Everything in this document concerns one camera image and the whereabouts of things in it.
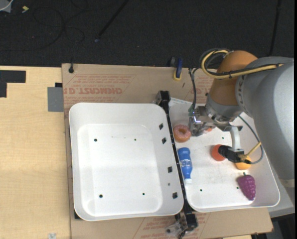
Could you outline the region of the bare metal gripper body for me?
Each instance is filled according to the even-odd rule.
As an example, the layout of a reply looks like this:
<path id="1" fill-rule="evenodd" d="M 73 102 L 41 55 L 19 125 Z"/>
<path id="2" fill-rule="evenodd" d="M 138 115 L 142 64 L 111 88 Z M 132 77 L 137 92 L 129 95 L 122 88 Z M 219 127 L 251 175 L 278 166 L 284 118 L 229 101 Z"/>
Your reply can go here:
<path id="1" fill-rule="evenodd" d="M 233 127 L 231 123 L 241 112 L 242 109 L 238 106 L 198 106 L 189 116 L 191 135 L 200 136 L 210 128 L 229 132 Z"/>

